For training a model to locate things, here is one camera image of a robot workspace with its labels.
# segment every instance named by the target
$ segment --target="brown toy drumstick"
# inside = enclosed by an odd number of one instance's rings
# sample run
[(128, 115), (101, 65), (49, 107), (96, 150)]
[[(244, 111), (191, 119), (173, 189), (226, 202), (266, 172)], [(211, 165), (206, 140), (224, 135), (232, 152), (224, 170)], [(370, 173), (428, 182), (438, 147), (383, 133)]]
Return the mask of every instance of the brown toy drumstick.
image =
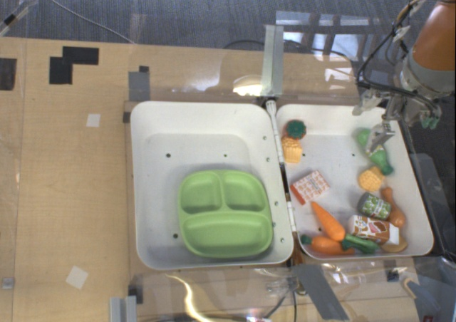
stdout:
[(388, 221), (391, 222), (397, 228), (402, 228), (405, 224), (405, 215), (399, 209), (396, 203), (394, 203), (393, 190), (390, 187), (386, 187), (382, 189), (381, 194), (383, 200), (391, 204), (391, 213), (388, 218)]

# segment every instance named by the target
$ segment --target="green can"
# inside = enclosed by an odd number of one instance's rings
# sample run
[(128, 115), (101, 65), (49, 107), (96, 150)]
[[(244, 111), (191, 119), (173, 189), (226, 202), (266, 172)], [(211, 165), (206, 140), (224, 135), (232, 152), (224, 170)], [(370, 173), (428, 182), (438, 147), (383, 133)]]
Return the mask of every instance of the green can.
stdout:
[(365, 216), (385, 220), (391, 213), (391, 204), (366, 192), (359, 199), (358, 211)]

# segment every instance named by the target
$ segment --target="green divided plate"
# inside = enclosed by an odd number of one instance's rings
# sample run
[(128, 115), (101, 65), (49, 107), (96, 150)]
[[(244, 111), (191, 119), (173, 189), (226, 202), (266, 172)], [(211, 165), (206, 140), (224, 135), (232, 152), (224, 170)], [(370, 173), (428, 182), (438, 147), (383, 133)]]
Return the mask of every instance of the green divided plate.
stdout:
[(236, 170), (188, 175), (179, 188), (179, 224), (196, 255), (233, 259), (260, 254), (272, 241), (272, 219), (263, 184)]

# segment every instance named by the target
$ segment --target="yellow toy food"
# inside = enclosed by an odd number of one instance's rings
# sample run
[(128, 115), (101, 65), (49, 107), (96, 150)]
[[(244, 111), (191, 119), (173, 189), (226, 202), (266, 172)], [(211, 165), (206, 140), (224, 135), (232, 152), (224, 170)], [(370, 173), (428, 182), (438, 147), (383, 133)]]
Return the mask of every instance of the yellow toy food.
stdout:
[(359, 186), (368, 192), (376, 192), (380, 189), (385, 175), (382, 174), (380, 169), (372, 166), (370, 169), (361, 173), (358, 178)]
[(298, 163), (301, 161), (302, 147), (299, 140), (288, 136), (282, 137), (282, 148), (284, 149), (285, 162)]

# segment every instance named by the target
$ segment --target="white plastic tub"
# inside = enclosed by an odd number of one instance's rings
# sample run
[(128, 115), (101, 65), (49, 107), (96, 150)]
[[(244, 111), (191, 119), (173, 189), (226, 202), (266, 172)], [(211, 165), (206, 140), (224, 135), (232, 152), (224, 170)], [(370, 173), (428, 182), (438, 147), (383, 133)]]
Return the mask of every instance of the white plastic tub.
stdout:
[[(293, 239), (271, 121), (250, 104), (144, 102), (131, 115), (139, 257), (153, 269), (278, 264)], [(208, 259), (187, 250), (180, 236), (178, 189), (196, 171), (250, 172), (266, 190), (274, 235), (248, 259)]]
[[(358, 213), (356, 205), (365, 192), (358, 186), (358, 175), (374, 166), (363, 154), (353, 134), (359, 128), (377, 125), (384, 113), (383, 109), (374, 108), (356, 117), (351, 114), (352, 109), (336, 105), (285, 105), (277, 113), (279, 131), (283, 131), (286, 123), (293, 119), (304, 121), (307, 127), (307, 134), (301, 140), (305, 156), (299, 164), (286, 164), (289, 184), (313, 170), (319, 170), (331, 188), (316, 201), (345, 227), (348, 218)], [(407, 223), (400, 233), (406, 239), (408, 247), (397, 254), (380, 250), (373, 256), (420, 256), (432, 249), (432, 230), (400, 128), (396, 122), (391, 123), (391, 127), (396, 134), (385, 143), (385, 149), (395, 172), (386, 177), (383, 187), (393, 189), (393, 198), (407, 217)], [(291, 194), (291, 198), (299, 233), (311, 237), (324, 234), (318, 230), (319, 225), (311, 205), (301, 205), (294, 194)], [(312, 251), (309, 245), (304, 245), (304, 249), (310, 256), (320, 260), (372, 257), (362, 254), (328, 256)]]

